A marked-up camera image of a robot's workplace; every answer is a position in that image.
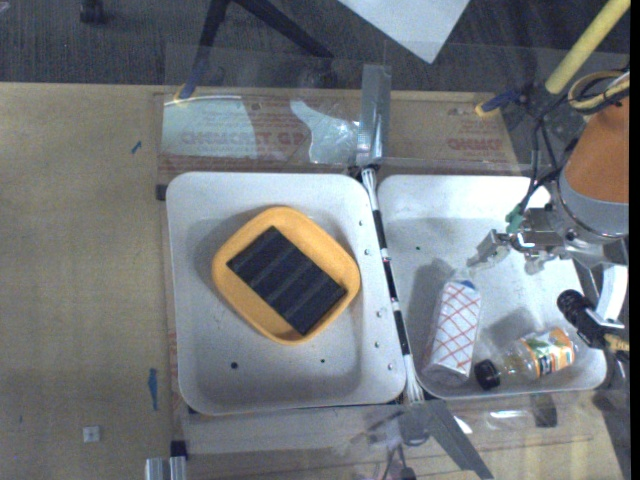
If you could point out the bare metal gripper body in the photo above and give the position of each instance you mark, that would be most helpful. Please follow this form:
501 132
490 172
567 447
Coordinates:
547 228

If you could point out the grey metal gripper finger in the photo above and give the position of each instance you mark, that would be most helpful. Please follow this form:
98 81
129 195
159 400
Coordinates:
537 264
484 251

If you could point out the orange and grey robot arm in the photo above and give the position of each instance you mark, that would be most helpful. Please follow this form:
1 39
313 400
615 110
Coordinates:
600 168

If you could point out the white plastic tray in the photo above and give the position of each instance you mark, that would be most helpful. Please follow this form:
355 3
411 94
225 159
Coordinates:
280 378
435 218

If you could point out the white carton with red lattice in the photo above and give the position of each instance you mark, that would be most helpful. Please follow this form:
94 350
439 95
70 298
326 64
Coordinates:
452 333

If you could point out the clear plastic bottle orange label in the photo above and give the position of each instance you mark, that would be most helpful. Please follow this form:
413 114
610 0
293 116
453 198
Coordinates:
542 358

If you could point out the thin black and white rod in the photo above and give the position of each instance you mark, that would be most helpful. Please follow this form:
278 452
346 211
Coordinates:
382 238

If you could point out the brown cardboard board red print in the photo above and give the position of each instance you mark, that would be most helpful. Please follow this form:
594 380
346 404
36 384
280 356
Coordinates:
425 133

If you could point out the yellow foam tube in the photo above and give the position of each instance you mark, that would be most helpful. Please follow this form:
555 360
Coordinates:
590 35

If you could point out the yellow plate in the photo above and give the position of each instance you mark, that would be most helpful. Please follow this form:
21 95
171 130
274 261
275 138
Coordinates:
235 278

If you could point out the black cylinder on white bracket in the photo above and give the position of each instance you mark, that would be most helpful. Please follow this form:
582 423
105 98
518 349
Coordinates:
582 313

